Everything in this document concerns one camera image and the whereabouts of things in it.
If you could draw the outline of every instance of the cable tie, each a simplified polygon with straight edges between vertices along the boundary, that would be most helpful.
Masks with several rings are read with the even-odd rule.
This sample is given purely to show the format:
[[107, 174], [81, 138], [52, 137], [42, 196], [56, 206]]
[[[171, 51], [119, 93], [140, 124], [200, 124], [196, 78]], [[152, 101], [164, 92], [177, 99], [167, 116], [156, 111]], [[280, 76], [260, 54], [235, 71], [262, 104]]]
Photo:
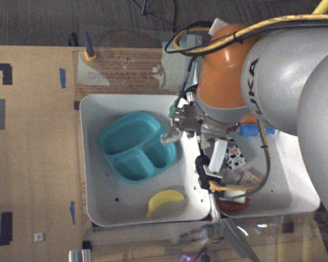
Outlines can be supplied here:
[[243, 40], [241, 40], [239, 37], [236, 37], [236, 33], [237, 33], [238, 31], [234, 31], [234, 33], [233, 33], [233, 38], [237, 41], [237, 42], [239, 42], [240, 44], [243, 44]]

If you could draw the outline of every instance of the black bracket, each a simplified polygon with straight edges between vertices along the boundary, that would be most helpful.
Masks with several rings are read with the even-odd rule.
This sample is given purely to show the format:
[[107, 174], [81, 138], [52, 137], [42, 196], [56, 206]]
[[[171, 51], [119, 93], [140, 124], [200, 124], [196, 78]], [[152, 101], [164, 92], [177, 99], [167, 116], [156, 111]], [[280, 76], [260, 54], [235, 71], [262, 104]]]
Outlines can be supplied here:
[[0, 222], [0, 246], [7, 246], [12, 241], [12, 213], [2, 212]]
[[0, 63], [0, 71], [2, 71], [2, 84], [12, 85], [12, 66], [9, 63]]

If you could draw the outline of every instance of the small white cube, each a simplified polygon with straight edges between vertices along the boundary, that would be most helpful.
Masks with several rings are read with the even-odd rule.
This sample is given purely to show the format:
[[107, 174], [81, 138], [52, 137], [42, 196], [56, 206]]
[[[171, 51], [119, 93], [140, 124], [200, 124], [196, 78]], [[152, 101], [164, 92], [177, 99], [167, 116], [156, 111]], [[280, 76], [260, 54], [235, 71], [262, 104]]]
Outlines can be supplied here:
[[42, 242], [42, 241], [44, 241], [44, 233], [35, 233], [34, 242]]

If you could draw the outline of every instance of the yellow banana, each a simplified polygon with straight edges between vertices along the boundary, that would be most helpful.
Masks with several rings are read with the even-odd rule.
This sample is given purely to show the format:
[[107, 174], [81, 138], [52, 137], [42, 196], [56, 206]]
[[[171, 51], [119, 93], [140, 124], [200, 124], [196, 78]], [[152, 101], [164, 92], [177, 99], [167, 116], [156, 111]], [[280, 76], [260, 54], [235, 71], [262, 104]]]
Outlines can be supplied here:
[[152, 213], [166, 202], [179, 202], [184, 199], [184, 196], [172, 189], [163, 190], [155, 194], [148, 202], [148, 213], [146, 218], [150, 218]]

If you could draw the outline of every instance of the wooden board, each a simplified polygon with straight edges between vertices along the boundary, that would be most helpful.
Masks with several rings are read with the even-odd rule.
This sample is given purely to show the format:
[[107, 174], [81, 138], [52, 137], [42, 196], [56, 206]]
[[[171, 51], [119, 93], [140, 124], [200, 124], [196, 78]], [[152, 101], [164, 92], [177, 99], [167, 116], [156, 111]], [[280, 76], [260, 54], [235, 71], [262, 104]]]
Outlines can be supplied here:
[[[71, 47], [0, 46], [13, 84], [2, 85], [5, 130], [0, 130], [0, 214], [13, 213], [13, 240], [0, 261], [67, 261], [81, 249], [77, 111]], [[66, 70], [66, 88], [60, 82]], [[75, 224], [70, 213], [75, 202]], [[34, 242], [34, 233], [44, 233]]]

